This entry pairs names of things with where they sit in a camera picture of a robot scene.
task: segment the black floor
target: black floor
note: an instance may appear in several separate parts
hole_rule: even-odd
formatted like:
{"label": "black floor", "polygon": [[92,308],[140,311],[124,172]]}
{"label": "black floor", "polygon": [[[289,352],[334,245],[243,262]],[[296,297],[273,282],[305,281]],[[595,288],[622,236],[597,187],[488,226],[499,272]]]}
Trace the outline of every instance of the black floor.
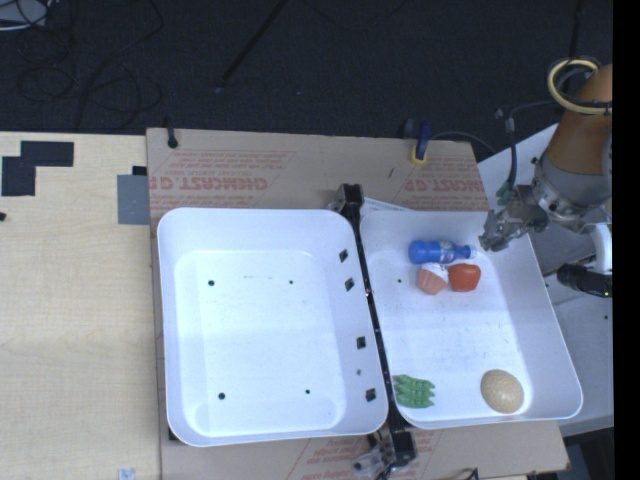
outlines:
{"label": "black floor", "polygon": [[[412,118],[478,137],[480,161],[508,146],[496,109],[550,100],[554,61],[612,62],[613,0],[39,1],[44,26],[0,23],[0,130],[400,137]],[[515,139],[559,115],[523,109]]]}

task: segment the egg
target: egg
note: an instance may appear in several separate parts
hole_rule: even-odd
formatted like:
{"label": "egg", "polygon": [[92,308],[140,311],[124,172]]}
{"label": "egg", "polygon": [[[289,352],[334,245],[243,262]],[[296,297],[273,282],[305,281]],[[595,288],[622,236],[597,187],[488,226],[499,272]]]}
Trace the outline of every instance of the egg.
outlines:
{"label": "egg", "polygon": [[492,409],[511,414],[522,407],[524,391],[520,381],[504,370],[489,370],[482,376],[480,391]]}

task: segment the blue plastic bottle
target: blue plastic bottle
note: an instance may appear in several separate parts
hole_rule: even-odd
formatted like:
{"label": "blue plastic bottle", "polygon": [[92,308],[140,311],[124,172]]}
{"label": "blue plastic bottle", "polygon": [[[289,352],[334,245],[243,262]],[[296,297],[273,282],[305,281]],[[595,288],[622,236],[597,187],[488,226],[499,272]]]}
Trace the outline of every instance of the blue plastic bottle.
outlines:
{"label": "blue plastic bottle", "polygon": [[414,240],[409,244],[409,259],[415,265],[423,263],[451,263],[455,260],[473,258],[473,245],[458,245],[451,240]]}

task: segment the red tomato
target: red tomato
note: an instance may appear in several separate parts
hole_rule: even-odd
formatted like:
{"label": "red tomato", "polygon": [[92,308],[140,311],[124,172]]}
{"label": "red tomato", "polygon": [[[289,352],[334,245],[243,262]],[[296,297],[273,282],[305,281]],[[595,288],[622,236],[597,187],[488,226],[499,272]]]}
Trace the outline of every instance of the red tomato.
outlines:
{"label": "red tomato", "polygon": [[451,265],[449,271],[449,284],[456,292],[470,292],[475,290],[480,281],[480,267],[469,263],[456,263]]}

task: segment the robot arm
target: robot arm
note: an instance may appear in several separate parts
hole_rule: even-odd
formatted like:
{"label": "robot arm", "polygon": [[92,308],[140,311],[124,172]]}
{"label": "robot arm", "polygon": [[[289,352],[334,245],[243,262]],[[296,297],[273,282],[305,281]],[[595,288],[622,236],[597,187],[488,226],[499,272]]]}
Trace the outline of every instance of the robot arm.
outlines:
{"label": "robot arm", "polygon": [[[571,97],[557,88],[557,77],[562,69],[576,65],[592,73]],[[497,252],[531,230],[544,231],[549,222],[575,233],[588,233],[600,255],[595,271],[587,276],[581,267],[563,266],[558,279],[601,296],[611,294],[610,277],[603,280],[603,287],[594,283],[601,280],[597,276],[611,273],[611,250],[607,244],[611,217],[604,203],[612,195],[612,69],[611,64],[600,67],[585,59],[563,59],[550,68],[549,91],[565,112],[541,158],[534,160],[530,185],[513,187],[506,206],[497,213],[489,212],[484,233],[479,237],[485,250]],[[580,276],[593,278],[592,274],[596,278],[588,286],[579,282]]]}

